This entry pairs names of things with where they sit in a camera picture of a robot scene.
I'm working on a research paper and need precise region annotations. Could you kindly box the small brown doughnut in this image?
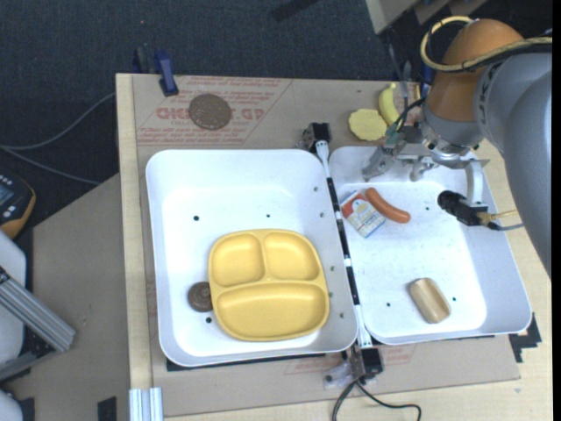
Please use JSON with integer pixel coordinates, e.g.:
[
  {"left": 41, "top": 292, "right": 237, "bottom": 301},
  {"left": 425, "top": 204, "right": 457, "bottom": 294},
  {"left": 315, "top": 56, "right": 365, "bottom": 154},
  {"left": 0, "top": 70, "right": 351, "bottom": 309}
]
[{"left": 188, "top": 281, "right": 215, "bottom": 313}]

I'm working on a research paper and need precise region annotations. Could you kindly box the orange and white carton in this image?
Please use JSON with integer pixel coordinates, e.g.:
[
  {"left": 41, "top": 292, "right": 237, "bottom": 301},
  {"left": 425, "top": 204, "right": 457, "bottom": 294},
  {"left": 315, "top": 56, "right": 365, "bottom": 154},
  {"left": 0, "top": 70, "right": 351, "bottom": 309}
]
[{"left": 339, "top": 189, "right": 387, "bottom": 239}]

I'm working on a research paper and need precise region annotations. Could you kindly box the yellow round biscuit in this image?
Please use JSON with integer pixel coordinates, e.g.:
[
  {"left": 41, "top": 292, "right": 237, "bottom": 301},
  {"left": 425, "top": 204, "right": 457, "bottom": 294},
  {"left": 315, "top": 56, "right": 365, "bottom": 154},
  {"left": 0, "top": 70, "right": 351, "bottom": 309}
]
[{"left": 348, "top": 108, "right": 389, "bottom": 143}]

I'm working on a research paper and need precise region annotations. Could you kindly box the orange sausage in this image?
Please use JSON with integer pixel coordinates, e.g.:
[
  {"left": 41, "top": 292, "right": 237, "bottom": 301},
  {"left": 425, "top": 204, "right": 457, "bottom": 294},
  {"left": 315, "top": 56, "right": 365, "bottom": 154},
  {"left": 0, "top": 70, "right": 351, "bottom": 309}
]
[{"left": 365, "top": 187, "right": 412, "bottom": 225}]

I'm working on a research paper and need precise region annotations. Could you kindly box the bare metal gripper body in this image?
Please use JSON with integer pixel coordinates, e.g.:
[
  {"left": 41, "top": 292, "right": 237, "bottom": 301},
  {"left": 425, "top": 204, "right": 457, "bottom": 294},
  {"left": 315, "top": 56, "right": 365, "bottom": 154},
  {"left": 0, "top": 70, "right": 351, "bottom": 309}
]
[{"left": 383, "top": 124, "right": 491, "bottom": 172}]

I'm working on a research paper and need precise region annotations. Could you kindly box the large brown round biscuit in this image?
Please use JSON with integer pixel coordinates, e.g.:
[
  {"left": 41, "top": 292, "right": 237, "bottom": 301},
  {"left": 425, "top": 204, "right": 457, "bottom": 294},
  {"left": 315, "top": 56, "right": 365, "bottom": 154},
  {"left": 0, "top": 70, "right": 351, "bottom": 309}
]
[{"left": 188, "top": 93, "right": 231, "bottom": 132}]

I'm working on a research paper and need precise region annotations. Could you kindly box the black block with wires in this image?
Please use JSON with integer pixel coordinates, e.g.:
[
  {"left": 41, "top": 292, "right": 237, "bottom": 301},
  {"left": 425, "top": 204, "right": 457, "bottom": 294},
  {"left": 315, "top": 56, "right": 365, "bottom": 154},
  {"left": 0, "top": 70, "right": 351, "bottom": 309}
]
[
  {"left": 302, "top": 122, "right": 332, "bottom": 153},
  {"left": 323, "top": 346, "right": 386, "bottom": 389}
]

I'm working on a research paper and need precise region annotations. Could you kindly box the black and white thin rod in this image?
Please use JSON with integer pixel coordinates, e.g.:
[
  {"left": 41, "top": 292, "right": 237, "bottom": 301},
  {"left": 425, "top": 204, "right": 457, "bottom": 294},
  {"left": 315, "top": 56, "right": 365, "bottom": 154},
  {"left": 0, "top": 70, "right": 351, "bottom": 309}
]
[{"left": 316, "top": 140, "right": 373, "bottom": 348}]

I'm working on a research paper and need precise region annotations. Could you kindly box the yellow banana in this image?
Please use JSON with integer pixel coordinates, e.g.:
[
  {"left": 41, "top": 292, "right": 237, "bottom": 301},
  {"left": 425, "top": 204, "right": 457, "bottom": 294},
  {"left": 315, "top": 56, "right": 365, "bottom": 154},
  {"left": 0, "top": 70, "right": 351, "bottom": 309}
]
[{"left": 378, "top": 82, "right": 401, "bottom": 127}]

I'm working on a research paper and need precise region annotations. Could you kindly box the tan bread loaf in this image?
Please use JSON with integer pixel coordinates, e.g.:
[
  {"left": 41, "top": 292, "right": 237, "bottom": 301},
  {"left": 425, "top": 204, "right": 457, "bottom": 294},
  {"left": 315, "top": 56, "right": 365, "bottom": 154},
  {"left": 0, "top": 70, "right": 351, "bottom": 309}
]
[{"left": 408, "top": 277, "right": 452, "bottom": 325}]

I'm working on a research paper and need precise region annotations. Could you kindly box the black cylinder on white bracket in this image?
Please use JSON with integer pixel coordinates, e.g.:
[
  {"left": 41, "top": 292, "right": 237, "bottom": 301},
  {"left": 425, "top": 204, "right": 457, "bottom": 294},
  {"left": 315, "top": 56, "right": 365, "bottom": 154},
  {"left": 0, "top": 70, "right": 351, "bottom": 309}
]
[{"left": 437, "top": 159, "right": 489, "bottom": 227}]

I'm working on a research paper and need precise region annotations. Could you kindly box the white plastic tray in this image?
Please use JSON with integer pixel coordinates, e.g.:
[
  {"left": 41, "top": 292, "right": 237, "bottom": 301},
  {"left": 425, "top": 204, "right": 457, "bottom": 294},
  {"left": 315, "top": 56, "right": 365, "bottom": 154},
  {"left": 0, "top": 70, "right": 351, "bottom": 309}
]
[
  {"left": 327, "top": 145, "right": 533, "bottom": 346},
  {"left": 145, "top": 148, "right": 359, "bottom": 367}
]

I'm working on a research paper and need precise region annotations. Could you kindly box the yellow divided plate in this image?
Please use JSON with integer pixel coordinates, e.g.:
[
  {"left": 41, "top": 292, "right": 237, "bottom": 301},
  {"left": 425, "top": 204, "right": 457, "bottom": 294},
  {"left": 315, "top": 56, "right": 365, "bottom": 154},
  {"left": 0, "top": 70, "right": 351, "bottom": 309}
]
[{"left": 207, "top": 228, "right": 331, "bottom": 342}]

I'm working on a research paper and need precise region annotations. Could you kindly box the brown cardboard board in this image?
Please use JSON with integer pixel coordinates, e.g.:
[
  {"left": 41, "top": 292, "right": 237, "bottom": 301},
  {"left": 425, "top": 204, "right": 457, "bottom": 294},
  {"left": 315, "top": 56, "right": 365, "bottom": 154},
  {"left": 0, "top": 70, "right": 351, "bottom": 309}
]
[{"left": 131, "top": 75, "right": 522, "bottom": 417}]

